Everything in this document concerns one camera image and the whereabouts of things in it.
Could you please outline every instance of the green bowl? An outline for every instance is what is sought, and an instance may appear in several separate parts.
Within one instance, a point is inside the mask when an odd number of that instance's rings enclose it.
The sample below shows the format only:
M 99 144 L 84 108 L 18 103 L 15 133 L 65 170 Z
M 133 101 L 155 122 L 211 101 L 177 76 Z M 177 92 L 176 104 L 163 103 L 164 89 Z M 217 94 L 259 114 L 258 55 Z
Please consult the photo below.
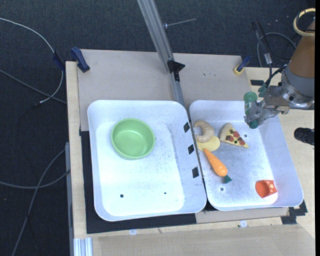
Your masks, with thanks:
M 111 141 L 115 151 L 125 159 L 140 159 L 155 147 L 156 138 L 148 124 L 127 118 L 117 122 L 111 131 Z

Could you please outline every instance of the toy pizza slice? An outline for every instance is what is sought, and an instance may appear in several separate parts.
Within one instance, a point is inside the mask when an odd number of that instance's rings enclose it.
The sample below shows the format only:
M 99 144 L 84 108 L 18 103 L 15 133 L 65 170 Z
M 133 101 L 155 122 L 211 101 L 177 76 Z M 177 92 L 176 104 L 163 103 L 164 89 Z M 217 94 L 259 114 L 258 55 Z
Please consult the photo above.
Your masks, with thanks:
M 231 123 L 226 123 L 221 132 L 219 139 L 221 142 L 228 143 L 234 146 L 249 148 L 248 144 L 240 136 L 239 132 L 234 129 Z

